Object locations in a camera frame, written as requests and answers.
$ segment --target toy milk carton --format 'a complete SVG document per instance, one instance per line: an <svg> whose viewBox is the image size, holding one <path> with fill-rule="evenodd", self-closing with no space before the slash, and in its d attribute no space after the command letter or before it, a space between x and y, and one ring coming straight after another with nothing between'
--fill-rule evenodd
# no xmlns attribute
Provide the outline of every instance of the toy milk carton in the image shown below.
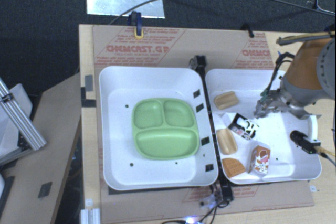
<svg viewBox="0 0 336 224"><path fill-rule="evenodd" d="M269 158L271 150L265 144L257 145L252 150L251 165L249 173L256 174L258 176L265 176L268 172Z"/></svg>
<svg viewBox="0 0 336 224"><path fill-rule="evenodd" d="M259 129L258 124L252 122L251 120L248 120L239 113L235 114L235 117L232 121L230 120L229 114L225 113L223 115L223 121L230 130L248 141L255 137Z"/></svg>

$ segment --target black clip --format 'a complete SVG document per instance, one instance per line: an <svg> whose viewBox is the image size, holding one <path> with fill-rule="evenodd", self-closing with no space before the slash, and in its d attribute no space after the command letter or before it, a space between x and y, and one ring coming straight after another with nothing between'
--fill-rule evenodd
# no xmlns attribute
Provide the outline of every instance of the black clip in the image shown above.
<svg viewBox="0 0 336 224"><path fill-rule="evenodd" d="M0 102L7 103L8 101L10 101L13 98L14 98L13 94L9 93L9 94L6 94L5 96L2 96L1 99L0 99Z"/></svg>
<svg viewBox="0 0 336 224"><path fill-rule="evenodd" d="M244 23L242 27L240 28L241 30L247 30L250 38L254 38L253 31L248 23Z"/></svg>
<svg viewBox="0 0 336 224"><path fill-rule="evenodd" d="M189 68L196 70L196 71L199 67L205 68L206 65L207 65L207 62L206 62L206 57L204 55L196 55L194 56L194 58L190 59L189 61Z"/></svg>
<svg viewBox="0 0 336 224"><path fill-rule="evenodd" d="M132 12L128 16L127 25L136 26L134 36L136 39L143 38L142 17L140 12Z"/></svg>

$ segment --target green plate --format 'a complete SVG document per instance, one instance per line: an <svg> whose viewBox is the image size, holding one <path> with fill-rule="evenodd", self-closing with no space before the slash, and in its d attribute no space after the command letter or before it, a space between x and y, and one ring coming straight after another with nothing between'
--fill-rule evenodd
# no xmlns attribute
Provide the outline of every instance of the green plate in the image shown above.
<svg viewBox="0 0 336 224"><path fill-rule="evenodd" d="M137 150L149 159L180 159L196 153L200 135L192 108L169 98L146 99L132 112Z"/></svg>

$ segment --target clamp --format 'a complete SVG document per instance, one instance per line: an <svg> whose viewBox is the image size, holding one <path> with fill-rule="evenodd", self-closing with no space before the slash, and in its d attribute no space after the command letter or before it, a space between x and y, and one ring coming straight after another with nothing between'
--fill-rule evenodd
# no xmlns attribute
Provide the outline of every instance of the clamp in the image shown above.
<svg viewBox="0 0 336 224"><path fill-rule="evenodd" d="M127 25L135 26L134 36L136 39L143 38L142 17L140 12L132 12L128 16Z"/></svg>

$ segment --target wooden table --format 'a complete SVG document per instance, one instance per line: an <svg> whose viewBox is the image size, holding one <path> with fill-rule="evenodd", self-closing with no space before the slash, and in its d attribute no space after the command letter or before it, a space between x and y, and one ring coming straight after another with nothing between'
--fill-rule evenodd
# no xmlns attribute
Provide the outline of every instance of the wooden table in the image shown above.
<svg viewBox="0 0 336 224"><path fill-rule="evenodd" d="M234 35L232 31L217 30ZM94 50L93 50L93 26L81 25L80 34L80 71L81 87L86 86L88 76L95 73ZM276 45L276 39L298 33L273 33L265 32L269 50L273 61L278 57L278 51L295 54L301 43L280 47ZM195 45L195 54L199 50ZM85 99L95 100L97 89L94 87L84 92ZM334 112L334 101L320 100L315 106L307 108L310 113L322 114L318 120L319 139L322 146L334 152L332 138L332 119ZM82 137L83 137L83 171L84 171L84 198L85 209L91 210L101 207L100 182L99 182L99 152L97 137L97 111L95 107L86 105L82 108ZM238 214L222 214L215 218L214 223L333 223L336 219L336 173L335 167L326 159L321 158L322 174L319 178L312 180L310 185L316 189L313 193L315 205L313 207L290 208L281 210L253 211ZM162 223L163 220L146 221L146 223Z"/></svg>
<svg viewBox="0 0 336 224"><path fill-rule="evenodd" d="M47 144L2 171L14 177L1 224L54 223L80 134L79 74L43 93L33 124Z"/></svg>

